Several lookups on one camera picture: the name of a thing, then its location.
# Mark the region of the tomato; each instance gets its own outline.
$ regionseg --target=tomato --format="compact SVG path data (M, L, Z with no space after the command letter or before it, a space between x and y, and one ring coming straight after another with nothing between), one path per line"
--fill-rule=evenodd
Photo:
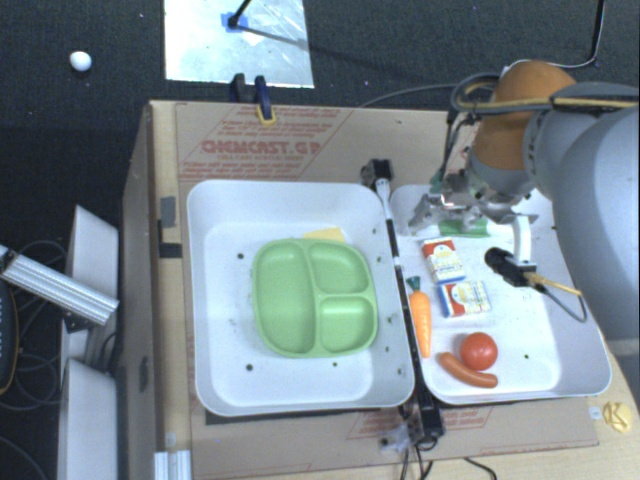
M462 363L472 370L491 368L498 358L498 346L493 338L483 332L469 334L460 346Z

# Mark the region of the orange carrot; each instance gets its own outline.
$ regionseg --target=orange carrot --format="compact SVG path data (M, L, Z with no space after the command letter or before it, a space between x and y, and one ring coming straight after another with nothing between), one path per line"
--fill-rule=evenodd
M420 353L428 358L431 356L431 301L426 293L420 291L420 278L416 280L412 277L407 283L413 288L413 293L409 295L409 307Z

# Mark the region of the hot dog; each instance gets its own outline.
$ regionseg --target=hot dog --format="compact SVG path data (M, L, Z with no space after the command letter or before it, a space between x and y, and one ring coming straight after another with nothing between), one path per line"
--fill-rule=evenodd
M498 385L498 377L491 373L480 373L467 368L453 354L444 352L438 357L442 367L456 379L479 388L495 388Z

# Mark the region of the cardboard box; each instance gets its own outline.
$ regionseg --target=cardboard box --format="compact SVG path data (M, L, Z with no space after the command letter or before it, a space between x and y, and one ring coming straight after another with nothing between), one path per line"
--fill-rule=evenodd
M192 451L197 480L398 463L380 439L397 409L249 419L211 415L193 385L193 315L184 204L211 178L357 183L372 158L393 163L392 188L439 166L444 112L154 101L145 109L124 196L121 386L130 478L153 478L153 452ZM585 399L451 408L429 457L593 446Z

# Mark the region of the green plate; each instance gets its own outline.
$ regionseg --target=green plate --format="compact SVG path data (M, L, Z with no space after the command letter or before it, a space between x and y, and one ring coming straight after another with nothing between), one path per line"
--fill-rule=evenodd
M253 309L265 343L288 357L364 350L378 332L366 260L329 240L269 242L253 262Z

